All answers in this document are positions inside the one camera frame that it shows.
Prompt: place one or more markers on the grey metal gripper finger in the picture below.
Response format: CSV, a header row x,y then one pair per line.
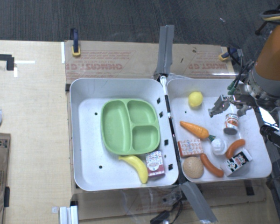
x,y
243,110
218,107

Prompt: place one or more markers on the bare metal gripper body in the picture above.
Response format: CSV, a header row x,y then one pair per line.
x,y
259,98

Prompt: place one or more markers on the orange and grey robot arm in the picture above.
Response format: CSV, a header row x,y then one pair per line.
x,y
270,55

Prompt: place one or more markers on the orange and white can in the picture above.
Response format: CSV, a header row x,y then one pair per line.
x,y
231,123

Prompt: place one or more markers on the white plastic tray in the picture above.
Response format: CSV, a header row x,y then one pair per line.
x,y
88,148
252,129

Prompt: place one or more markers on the yellow lemon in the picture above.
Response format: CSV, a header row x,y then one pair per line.
x,y
195,99

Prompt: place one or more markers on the orange carrot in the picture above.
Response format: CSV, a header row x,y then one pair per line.
x,y
194,129

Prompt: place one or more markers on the orange sausage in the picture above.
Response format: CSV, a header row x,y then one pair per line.
x,y
235,147
211,165

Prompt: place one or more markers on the white swirled toy cream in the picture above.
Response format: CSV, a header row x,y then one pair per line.
x,y
219,146

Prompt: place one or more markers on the orange and white carton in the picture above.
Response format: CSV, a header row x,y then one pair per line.
x,y
190,147

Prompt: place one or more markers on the black and white milk carton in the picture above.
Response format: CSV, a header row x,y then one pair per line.
x,y
235,163

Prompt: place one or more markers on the brown bread roll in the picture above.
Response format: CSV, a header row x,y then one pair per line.
x,y
193,167

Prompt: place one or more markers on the pink and white carton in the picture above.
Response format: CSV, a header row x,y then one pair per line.
x,y
155,164

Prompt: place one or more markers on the yellow banana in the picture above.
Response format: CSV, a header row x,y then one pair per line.
x,y
140,167

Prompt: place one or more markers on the brown cardboard board red print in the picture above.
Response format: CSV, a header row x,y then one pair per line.
x,y
130,59

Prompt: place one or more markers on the green divided plate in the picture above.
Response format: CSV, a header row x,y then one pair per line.
x,y
116,125

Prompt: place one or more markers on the black cylinder on white bracket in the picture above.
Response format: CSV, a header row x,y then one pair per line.
x,y
271,134

